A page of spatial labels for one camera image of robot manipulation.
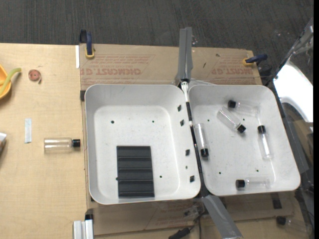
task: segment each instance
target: transparent vial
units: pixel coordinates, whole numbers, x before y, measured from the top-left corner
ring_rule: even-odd
[[[80,139],[71,139],[69,137],[45,138],[44,152],[71,152],[73,148],[80,147]]]
[[[237,190],[269,189],[271,181],[268,177],[249,177],[244,180],[236,180],[236,188]]]
[[[310,236],[313,228],[309,223],[297,220],[295,218],[278,216],[276,217],[277,224],[284,228],[287,232],[298,234],[300,236]]]
[[[209,150],[208,150],[207,138],[205,135],[204,124],[202,124],[202,123],[195,124],[194,131],[195,131],[195,136],[196,136],[197,148],[198,148],[201,156],[208,157]]]
[[[255,116],[257,116],[259,113],[259,108],[257,105],[244,103],[244,102],[236,102],[234,100],[228,101],[228,108],[231,111],[245,113],[249,115],[255,115]]]
[[[258,144],[259,144],[261,155],[263,159],[270,160],[274,157],[274,154],[271,151],[271,148],[269,145],[269,137],[266,132],[266,128],[264,125],[260,125],[257,127],[257,130],[258,130]]]
[[[230,129],[237,130],[240,133],[243,133],[246,130],[245,126],[242,125],[240,119],[237,118],[236,115],[234,115],[226,107],[222,107],[217,112],[217,117]]]

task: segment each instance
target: black bottle cap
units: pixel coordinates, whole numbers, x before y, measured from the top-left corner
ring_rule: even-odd
[[[232,101],[232,100],[229,100],[228,101],[228,108],[235,108],[235,107],[236,107],[236,102]]]
[[[240,126],[237,128],[237,130],[238,130],[240,133],[243,133],[243,132],[246,130],[246,128],[245,128],[243,125],[240,125]]]
[[[236,180],[236,188],[245,188],[245,181],[244,180]]]
[[[277,224],[284,225],[286,224],[287,219],[283,216],[276,217]]]
[[[201,149],[200,150],[200,154],[201,154],[202,157],[208,157],[209,156],[208,149],[207,148],[206,149]]]
[[[72,147],[81,147],[81,140],[80,139],[72,140]]]
[[[266,133],[266,128],[264,125],[260,125],[259,127],[257,127],[258,129],[258,133],[263,134]]]

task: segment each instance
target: white strip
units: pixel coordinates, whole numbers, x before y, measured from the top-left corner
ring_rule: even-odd
[[[76,68],[80,68],[80,46],[75,45]]]
[[[24,119],[24,143],[32,142],[32,119]]]

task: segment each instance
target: green stem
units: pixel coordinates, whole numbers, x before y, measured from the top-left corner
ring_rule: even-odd
[[[3,94],[6,86],[8,85],[9,81],[11,80],[12,76],[17,73],[17,72],[21,72],[21,68],[15,68],[13,70],[11,70],[9,73],[8,73],[8,76],[6,77],[1,89],[0,89],[0,96]]]

